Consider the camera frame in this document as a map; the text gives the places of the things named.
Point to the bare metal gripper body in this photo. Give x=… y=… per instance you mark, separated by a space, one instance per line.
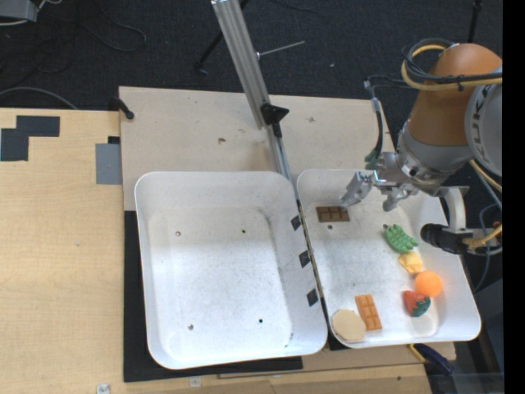
x=404 y=175

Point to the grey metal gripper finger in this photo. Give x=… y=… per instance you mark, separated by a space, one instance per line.
x=393 y=200
x=356 y=189

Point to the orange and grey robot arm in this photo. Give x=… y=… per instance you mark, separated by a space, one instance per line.
x=445 y=109

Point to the brown chocolate bar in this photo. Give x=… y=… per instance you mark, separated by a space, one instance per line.
x=333 y=214

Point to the green toy leaf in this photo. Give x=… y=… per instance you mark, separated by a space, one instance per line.
x=400 y=239

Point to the yellow toy fruit piece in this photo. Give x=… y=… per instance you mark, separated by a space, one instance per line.
x=411 y=262

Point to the white plastic tray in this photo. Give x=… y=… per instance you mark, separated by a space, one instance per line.
x=365 y=261
x=221 y=277

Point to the orange ball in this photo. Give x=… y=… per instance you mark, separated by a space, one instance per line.
x=428 y=284

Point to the red toy strawberry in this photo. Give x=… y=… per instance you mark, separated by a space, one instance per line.
x=415 y=303

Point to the orange wafer biscuit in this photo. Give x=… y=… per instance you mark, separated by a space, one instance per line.
x=368 y=312

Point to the beige round biscuit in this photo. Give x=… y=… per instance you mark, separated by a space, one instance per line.
x=348 y=326

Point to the pale wood board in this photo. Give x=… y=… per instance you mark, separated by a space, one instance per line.
x=197 y=134

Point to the black cylinder on white bracket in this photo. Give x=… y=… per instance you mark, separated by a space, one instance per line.
x=443 y=236

